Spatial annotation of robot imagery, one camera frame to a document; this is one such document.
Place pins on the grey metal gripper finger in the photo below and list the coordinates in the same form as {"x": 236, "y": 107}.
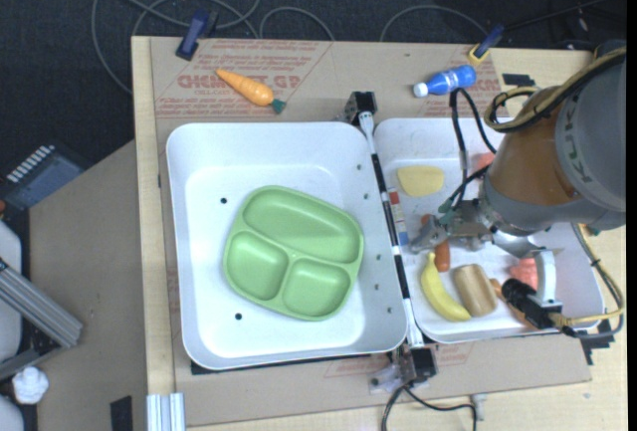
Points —
{"x": 429, "y": 236}

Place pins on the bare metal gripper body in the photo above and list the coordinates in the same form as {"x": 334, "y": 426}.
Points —
{"x": 470, "y": 222}

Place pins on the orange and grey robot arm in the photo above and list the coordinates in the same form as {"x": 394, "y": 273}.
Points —
{"x": 572, "y": 155}

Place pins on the red-orange sausage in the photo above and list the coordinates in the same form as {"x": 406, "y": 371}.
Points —
{"x": 442, "y": 257}

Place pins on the thin black and white rod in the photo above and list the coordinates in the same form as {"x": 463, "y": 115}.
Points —
{"x": 389, "y": 220}

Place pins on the pale yellow flat slice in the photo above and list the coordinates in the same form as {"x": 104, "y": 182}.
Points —
{"x": 420, "y": 180}

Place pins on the yellow banana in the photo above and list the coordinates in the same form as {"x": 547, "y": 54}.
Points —
{"x": 438, "y": 294}

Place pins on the orange toy food piece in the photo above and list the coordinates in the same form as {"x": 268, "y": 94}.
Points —
{"x": 483, "y": 161}

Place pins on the tan bread bun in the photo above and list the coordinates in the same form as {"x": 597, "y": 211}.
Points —
{"x": 475, "y": 289}

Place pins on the pink-orange toy food piece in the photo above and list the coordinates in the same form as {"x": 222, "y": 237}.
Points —
{"x": 525, "y": 272}

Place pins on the white plastic tray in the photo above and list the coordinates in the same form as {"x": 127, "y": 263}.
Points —
{"x": 423, "y": 140}
{"x": 209, "y": 334}

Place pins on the green divided plate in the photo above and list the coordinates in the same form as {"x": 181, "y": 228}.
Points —
{"x": 293, "y": 252}

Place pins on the blue bottle with white cap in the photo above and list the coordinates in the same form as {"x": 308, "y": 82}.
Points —
{"x": 450, "y": 80}

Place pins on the brown cardboard board red print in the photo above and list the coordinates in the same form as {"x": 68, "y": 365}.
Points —
{"x": 308, "y": 70}

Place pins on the orange carrot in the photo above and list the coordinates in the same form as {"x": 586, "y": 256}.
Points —
{"x": 249, "y": 88}

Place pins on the black cylinder on white bracket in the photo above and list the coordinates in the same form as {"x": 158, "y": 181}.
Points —
{"x": 528, "y": 302}

